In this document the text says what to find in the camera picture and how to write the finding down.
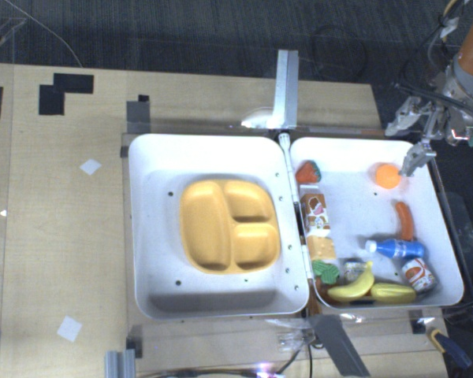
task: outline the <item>wooden table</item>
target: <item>wooden table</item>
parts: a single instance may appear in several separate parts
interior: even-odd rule
[[[63,117],[40,116],[39,85],[51,85],[56,72],[93,75],[93,94],[66,94]],[[249,111],[273,106],[274,80],[0,65],[0,87],[0,211],[7,209],[0,216],[0,378],[103,376],[106,351],[123,350],[128,333],[120,158],[126,102],[149,95],[154,119],[239,124]],[[300,82],[298,117],[300,124],[381,127],[371,88],[361,84]],[[91,176],[79,168],[89,159],[102,165]],[[428,312],[445,331],[439,310]],[[65,316],[82,324],[73,343],[57,335]],[[165,361],[179,344],[170,333],[182,327],[157,329]],[[234,352],[222,357],[206,335],[184,340],[186,365],[207,354],[239,361],[239,348],[255,343],[238,333],[218,338],[237,337]],[[348,334],[372,376],[446,376],[440,353],[399,316],[354,324]],[[172,356],[172,365],[181,359]],[[304,359],[288,376],[307,375]],[[314,376],[339,376],[325,350],[314,359]]]

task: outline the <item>orange ball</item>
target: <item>orange ball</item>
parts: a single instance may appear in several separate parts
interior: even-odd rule
[[[380,165],[375,173],[377,185],[385,189],[393,189],[401,181],[401,176],[398,174],[399,171],[398,168],[391,164]]]

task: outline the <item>robotic hand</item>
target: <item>robotic hand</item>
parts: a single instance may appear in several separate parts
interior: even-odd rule
[[[451,2],[445,9],[444,19],[454,3]],[[450,20],[447,24],[456,25],[456,21]],[[445,41],[448,28],[440,28],[435,35]],[[401,175],[411,176],[418,167],[436,156],[430,148],[431,140],[445,139],[453,146],[465,141],[473,146],[473,25],[445,72],[440,72],[436,77],[436,84],[436,91],[415,88],[408,82],[398,85],[411,96],[397,110],[396,119],[387,126],[385,135],[397,135],[408,130],[421,117],[427,117],[423,137],[407,152]]]

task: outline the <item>black floor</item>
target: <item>black floor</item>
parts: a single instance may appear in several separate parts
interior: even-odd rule
[[[303,80],[370,83],[385,126],[406,98],[392,82],[449,0],[10,1],[58,33],[88,68],[273,78],[277,50],[298,50]],[[0,0],[0,25],[10,17],[25,15]],[[473,2],[449,36],[450,54],[472,18]],[[33,20],[13,42],[15,49],[12,41],[0,49],[0,62],[77,65]],[[422,85],[431,76],[423,50],[409,74]],[[447,191],[461,197],[473,225],[473,149],[434,148]],[[451,334],[473,354],[473,329],[456,325]]]

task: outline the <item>yellow divided plate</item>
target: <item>yellow divided plate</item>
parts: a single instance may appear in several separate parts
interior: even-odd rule
[[[208,273],[255,272],[280,254],[270,196],[243,180],[203,180],[181,197],[181,236],[189,261]]]

